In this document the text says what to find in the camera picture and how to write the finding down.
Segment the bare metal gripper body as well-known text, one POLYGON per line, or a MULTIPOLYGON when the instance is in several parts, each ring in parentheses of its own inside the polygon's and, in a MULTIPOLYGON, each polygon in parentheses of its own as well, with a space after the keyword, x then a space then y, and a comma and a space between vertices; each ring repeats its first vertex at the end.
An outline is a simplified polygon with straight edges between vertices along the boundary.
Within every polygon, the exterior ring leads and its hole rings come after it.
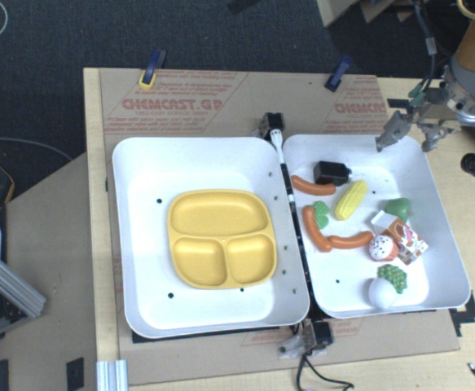
POLYGON ((411 100, 417 123, 441 127, 475 127, 475 86, 444 80, 411 100))

